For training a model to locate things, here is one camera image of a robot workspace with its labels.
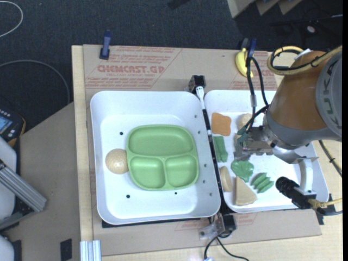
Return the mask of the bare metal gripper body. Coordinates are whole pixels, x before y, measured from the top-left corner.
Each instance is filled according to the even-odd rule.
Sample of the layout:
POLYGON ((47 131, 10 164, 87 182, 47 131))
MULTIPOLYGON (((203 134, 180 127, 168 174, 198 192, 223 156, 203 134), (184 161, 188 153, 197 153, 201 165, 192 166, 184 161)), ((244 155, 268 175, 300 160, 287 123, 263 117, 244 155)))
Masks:
POLYGON ((286 163, 295 163, 299 154, 292 145, 284 143, 267 127, 252 127, 242 141, 244 151, 253 151, 255 156, 275 156, 286 163))

